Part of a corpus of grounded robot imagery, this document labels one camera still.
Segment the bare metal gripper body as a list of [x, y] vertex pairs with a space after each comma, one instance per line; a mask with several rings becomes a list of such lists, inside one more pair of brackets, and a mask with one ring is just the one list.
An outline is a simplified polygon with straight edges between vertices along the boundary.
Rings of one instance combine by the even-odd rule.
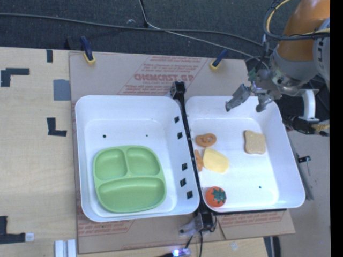
[[279, 99], [283, 95], [301, 96], [305, 92], [304, 81], [290, 78], [279, 69], [253, 69], [249, 72], [249, 81], [254, 94], [265, 94], [271, 99]]

